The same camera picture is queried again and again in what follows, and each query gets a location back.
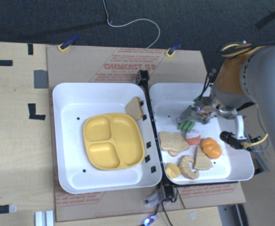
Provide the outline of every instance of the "cardboard sheet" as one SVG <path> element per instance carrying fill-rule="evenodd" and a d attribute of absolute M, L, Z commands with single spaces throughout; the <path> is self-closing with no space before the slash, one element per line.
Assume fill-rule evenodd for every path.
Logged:
<path fill-rule="evenodd" d="M 149 87 L 158 82 L 203 83 L 206 76 L 200 51 L 177 50 L 172 58 L 164 49 L 71 46 L 61 53 L 47 46 L 49 100 L 55 175 L 56 220 L 69 221 L 118 215 L 152 213 L 144 198 L 156 187 L 89 194 L 69 194 L 58 181 L 52 91 L 63 82 L 132 82 L 138 70 L 148 70 Z M 209 207 L 245 201 L 240 183 L 192 186 L 179 190 L 179 199 L 166 210 Z"/>

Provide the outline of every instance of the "cupcake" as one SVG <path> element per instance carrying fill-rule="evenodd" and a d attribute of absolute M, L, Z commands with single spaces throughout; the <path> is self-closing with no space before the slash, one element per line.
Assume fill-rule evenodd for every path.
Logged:
<path fill-rule="evenodd" d="M 196 145 L 200 143 L 200 134 L 197 130 L 190 130 L 186 132 L 185 139 L 190 145 Z"/>

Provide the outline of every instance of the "wooden table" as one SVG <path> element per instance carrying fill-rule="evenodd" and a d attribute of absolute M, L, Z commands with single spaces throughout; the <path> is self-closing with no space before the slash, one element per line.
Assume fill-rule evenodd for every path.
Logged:
<path fill-rule="evenodd" d="M 17 212 L 0 214 L 0 226 L 34 225 L 34 213 L 55 209 L 49 90 L 35 89 L 33 72 L 47 70 L 46 45 L 0 42 L 0 205 L 13 204 Z M 30 120 L 28 104 L 45 120 Z M 149 214 L 55 223 L 64 225 L 138 226 Z M 152 225 L 169 225 L 163 213 Z M 220 226 L 217 207 L 169 211 L 174 225 Z"/>

